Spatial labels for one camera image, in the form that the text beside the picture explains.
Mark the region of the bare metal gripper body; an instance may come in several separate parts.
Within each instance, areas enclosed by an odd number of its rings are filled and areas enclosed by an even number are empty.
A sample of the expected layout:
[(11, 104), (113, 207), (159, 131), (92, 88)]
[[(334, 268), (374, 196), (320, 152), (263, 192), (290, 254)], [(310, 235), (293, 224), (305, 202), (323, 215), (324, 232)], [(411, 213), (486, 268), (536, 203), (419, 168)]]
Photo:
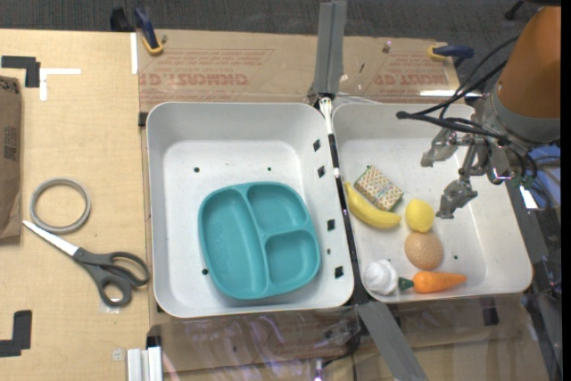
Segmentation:
[(471, 121), (481, 131), (491, 132), (497, 137), (471, 133), (462, 138), (468, 145), (468, 151), (459, 169), (460, 180), (467, 183), (474, 176), (485, 176), (494, 185), (499, 185), (524, 176), (523, 154), (508, 143), (508, 131), (496, 119), (491, 104), (476, 102)]

